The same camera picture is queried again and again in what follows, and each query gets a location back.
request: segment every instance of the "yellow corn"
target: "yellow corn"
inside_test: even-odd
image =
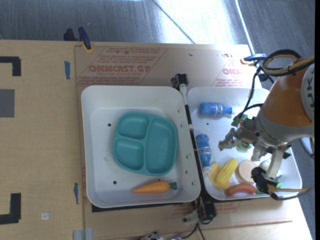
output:
[[[230,158],[217,174],[215,182],[218,184],[226,183],[237,169],[237,166],[238,161],[235,158]]]

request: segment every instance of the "round beige toy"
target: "round beige toy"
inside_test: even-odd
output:
[[[253,168],[257,167],[256,163],[245,159],[242,160],[235,170],[235,176],[240,183],[252,184],[254,180],[251,176],[251,171]]]

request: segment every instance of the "toy sausage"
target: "toy sausage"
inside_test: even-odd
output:
[[[238,192],[246,192],[249,194],[254,194],[254,193],[256,193],[256,190],[257,190],[256,187],[253,185],[241,183],[241,184],[233,185],[233,186],[227,188],[224,191],[224,193],[226,196],[232,196]]]

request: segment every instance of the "blue bottle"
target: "blue bottle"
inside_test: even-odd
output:
[[[220,117],[224,114],[232,114],[232,107],[224,106],[220,103],[202,102],[199,106],[200,115]]]
[[[209,145],[209,137],[206,134],[199,134],[195,137],[195,141],[198,148],[199,157],[202,163],[202,170],[205,174],[207,174],[211,172],[211,148]]]

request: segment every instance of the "white tray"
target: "white tray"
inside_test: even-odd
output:
[[[227,88],[227,87],[194,87],[187,93],[187,100],[189,104],[189,110],[191,114],[192,125],[194,128],[194,135],[207,134],[209,137],[209,145],[211,148],[211,160],[210,164],[219,163],[221,166],[227,162],[230,158],[236,158],[238,163],[244,159],[251,159],[253,154],[253,147],[248,151],[243,151],[234,147],[232,149],[219,150],[219,141],[225,139],[226,134],[232,128],[231,123],[233,117],[240,113],[245,107],[250,89],[247,88]],[[250,105],[263,103],[268,95],[269,91],[262,88],[254,90],[253,98]],[[227,107],[235,109],[235,114],[223,115],[222,117],[216,116],[203,116],[198,113],[199,105],[202,102],[209,103],[221,103]],[[252,108],[246,112],[251,119],[258,114],[259,108]],[[261,158],[261,161],[256,162],[259,165],[260,162],[271,158],[270,155],[266,155]],[[293,155],[289,156],[281,162],[279,168],[283,176],[279,179],[283,183],[283,188],[300,189],[302,187],[302,180],[297,168],[297,164]],[[267,194],[247,194],[237,193],[233,196],[226,196],[223,190],[216,189],[208,176],[203,174],[205,188],[207,192],[215,199],[220,201],[242,200],[242,199],[255,199],[269,197]],[[230,184],[238,184],[236,176],[230,179]],[[290,197],[297,193],[279,192],[276,193],[280,197]]]
[[[172,87],[93,85],[81,94],[84,132],[86,191],[100,208],[191,202],[201,191],[182,95]],[[131,172],[116,164],[112,142],[116,124],[127,112],[164,117],[175,125],[178,147],[172,170],[163,176]],[[177,182],[177,190],[161,194],[137,194],[142,184]]]

